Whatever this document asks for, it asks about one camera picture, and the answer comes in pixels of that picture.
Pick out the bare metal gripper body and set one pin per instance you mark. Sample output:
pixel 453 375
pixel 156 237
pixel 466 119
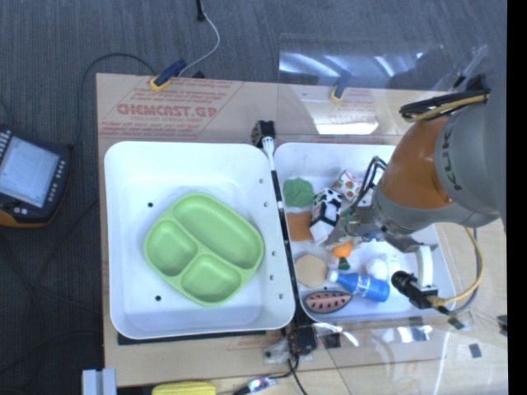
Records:
pixel 362 222

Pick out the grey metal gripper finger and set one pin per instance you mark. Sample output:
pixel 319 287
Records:
pixel 339 237

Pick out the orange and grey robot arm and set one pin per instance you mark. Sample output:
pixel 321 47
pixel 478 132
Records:
pixel 461 171

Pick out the orange carrot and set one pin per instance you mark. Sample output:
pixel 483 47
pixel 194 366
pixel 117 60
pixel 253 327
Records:
pixel 343 251

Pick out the black and white carton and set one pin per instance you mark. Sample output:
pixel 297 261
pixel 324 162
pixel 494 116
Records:
pixel 327 208

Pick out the white carton with orange print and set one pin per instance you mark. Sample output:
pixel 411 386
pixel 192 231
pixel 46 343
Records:
pixel 348 184

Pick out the orange bread slice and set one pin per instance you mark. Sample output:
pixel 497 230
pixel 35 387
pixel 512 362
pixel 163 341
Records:
pixel 298 226

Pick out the tan round biscuit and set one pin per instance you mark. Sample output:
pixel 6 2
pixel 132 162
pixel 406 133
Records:
pixel 311 270

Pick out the white round lump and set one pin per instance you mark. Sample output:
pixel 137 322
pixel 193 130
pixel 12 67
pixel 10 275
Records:
pixel 377 268

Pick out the blue bottle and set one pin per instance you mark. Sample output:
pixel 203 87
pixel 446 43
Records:
pixel 366 286

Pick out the thin black and white rod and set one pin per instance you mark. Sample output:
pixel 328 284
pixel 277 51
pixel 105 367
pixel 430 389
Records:
pixel 284 220

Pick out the green broccoli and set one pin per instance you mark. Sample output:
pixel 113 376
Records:
pixel 298 192

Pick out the watermelon slice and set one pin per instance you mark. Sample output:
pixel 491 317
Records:
pixel 327 301

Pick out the white plastic tray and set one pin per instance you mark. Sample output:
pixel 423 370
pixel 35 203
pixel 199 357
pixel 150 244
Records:
pixel 411 309
pixel 136 167

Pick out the green divided plate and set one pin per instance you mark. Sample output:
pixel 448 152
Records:
pixel 206 245

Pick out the brown cardboard board, red print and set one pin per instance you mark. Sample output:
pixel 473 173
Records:
pixel 185 113

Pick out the yellow corn cob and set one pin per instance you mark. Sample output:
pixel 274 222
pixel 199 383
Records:
pixel 183 388

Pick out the black cylinder on white bracket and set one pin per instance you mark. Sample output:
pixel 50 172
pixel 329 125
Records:
pixel 416 288

